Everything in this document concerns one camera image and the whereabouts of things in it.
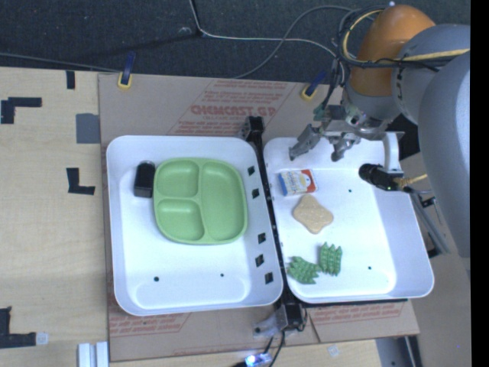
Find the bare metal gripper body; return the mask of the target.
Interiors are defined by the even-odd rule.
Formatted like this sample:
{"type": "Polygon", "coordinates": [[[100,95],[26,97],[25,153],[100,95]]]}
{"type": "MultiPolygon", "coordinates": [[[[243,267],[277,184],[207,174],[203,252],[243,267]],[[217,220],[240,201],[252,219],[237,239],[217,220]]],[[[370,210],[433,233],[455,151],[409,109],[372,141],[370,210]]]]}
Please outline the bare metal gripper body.
{"type": "Polygon", "coordinates": [[[348,120],[348,115],[346,117],[327,115],[322,119],[319,126],[319,134],[332,144],[338,143],[342,139],[354,141],[356,138],[375,141],[381,140],[388,125],[389,120],[367,117],[353,124],[348,120]]]}

